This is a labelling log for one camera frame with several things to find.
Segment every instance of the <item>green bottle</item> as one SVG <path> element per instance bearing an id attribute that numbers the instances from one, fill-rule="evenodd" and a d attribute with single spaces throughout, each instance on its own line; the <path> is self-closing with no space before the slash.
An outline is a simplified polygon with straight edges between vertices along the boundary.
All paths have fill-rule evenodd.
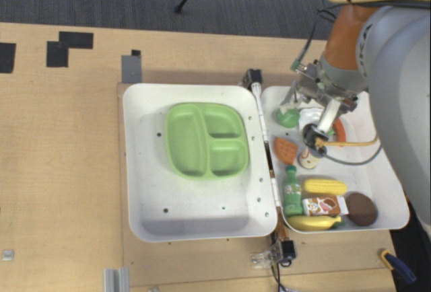
<path id="1" fill-rule="evenodd" d="M 302 214 L 301 185 L 296 179 L 296 166 L 286 167 L 283 183 L 283 212 L 286 217 Z"/>

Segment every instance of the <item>brown cookie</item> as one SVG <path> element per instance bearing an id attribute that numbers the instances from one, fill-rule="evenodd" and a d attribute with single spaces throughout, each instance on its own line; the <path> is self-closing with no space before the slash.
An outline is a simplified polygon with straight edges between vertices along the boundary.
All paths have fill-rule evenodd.
<path id="1" fill-rule="evenodd" d="M 351 193 L 345 200 L 348 217 L 356 225 L 368 226 L 373 224 L 377 219 L 377 208 L 371 199 L 360 192 Z"/>

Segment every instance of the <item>black tape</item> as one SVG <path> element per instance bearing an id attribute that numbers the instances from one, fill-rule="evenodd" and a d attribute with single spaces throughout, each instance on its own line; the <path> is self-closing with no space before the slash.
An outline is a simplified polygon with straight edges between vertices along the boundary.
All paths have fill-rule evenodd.
<path id="1" fill-rule="evenodd" d="M 15 65 L 15 43 L 0 43 L 0 73 L 12 73 Z"/>
<path id="2" fill-rule="evenodd" d="M 46 67 L 68 67 L 69 50 L 60 42 L 48 41 L 46 46 Z"/>
<path id="3" fill-rule="evenodd" d="M 60 31 L 59 41 L 66 48 L 93 49 L 93 33 Z"/>

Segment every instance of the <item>orange food item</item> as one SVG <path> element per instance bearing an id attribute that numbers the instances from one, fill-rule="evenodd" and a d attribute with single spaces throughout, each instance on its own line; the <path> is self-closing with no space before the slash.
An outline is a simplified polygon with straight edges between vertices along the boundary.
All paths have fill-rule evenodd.
<path id="1" fill-rule="evenodd" d="M 282 138 L 276 137 L 274 141 L 274 151 L 278 159 L 287 165 L 293 165 L 296 158 L 296 151 L 298 146 L 284 140 Z"/>
<path id="2" fill-rule="evenodd" d="M 339 118 L 333 123 L 332 128 L 334 128 L 335 140 L 345 143 L 345 130 Z"/>

